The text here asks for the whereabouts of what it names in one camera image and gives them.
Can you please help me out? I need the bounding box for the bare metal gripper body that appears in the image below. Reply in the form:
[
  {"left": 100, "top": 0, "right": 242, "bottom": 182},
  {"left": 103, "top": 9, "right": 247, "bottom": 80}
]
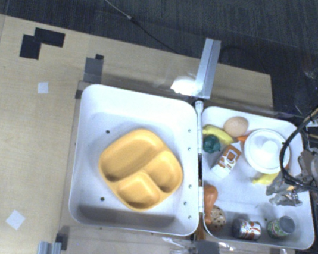
[{"left": 284, "top": 147, "right": 318, "bottom": 197}]

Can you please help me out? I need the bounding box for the yellow banana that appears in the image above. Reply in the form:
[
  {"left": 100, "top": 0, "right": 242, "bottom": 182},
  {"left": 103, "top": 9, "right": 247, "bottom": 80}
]
[
  {"left": 200, "top": 123, "right": 236, "bottom": 146},
  {"left": 251, "top": 167, "right": 280, "bottom": 189}
]

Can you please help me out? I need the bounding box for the green can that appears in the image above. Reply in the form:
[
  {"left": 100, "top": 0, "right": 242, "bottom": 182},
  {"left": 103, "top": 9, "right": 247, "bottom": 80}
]
[{"left": 264, "top": 212, "right": 298, "bottom": 242}]

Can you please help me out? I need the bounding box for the white plastic tray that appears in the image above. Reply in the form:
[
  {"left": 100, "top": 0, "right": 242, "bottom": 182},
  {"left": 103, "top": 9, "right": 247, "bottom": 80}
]
[
  {"left": 182, "top": 104, "right": 318, "bottom": 254},
  {"left": 60, "top": 81, "right": 220, "bottom": 244}
]

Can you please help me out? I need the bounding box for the white bowl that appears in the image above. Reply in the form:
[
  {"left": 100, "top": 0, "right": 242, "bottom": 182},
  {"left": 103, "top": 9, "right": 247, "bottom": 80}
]
[{"left": 239, "top": 125, "right": 295, "bottom": 177}]

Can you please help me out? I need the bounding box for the silver and orange can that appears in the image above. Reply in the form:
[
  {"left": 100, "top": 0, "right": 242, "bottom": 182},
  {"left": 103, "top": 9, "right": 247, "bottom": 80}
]
[{"left": 229, "top": 217, "right": 264, "bottom": 243}]

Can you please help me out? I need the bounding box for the white and orange carton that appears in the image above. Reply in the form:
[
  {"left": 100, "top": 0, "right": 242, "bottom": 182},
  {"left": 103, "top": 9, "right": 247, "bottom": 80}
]
[{"left": 209, "top": 138, "right": 245, "bottom": 182}]

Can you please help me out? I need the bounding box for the orange carrot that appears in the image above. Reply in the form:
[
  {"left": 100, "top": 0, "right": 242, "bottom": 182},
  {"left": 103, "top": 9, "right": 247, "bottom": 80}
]
[{"left": 236, "top": 133, "right": 251, "bottom": 144}]

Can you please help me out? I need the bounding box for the brown spotted ball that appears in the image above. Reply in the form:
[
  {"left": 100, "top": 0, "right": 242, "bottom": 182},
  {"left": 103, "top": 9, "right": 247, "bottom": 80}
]
[{"left": 207, "top": 205, "right": 229, "bottom": 234}]

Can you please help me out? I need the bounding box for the beige egg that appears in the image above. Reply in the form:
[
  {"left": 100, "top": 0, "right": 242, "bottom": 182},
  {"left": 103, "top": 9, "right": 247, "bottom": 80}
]
[{"left": 222, "top": 114, "right": 250, "bottom": 140}]

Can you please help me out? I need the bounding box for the green broccoli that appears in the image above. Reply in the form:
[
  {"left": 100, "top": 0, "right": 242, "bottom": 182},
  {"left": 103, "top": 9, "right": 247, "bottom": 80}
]
[{"left": 201, "top": 133, "right": 225, "bottom": 156}]

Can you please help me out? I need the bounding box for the yellow divided plate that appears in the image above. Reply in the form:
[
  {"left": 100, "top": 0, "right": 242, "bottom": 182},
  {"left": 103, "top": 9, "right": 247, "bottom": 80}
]
[{"left": 91, "top": 123, "right": 191, "bottom": 218}]

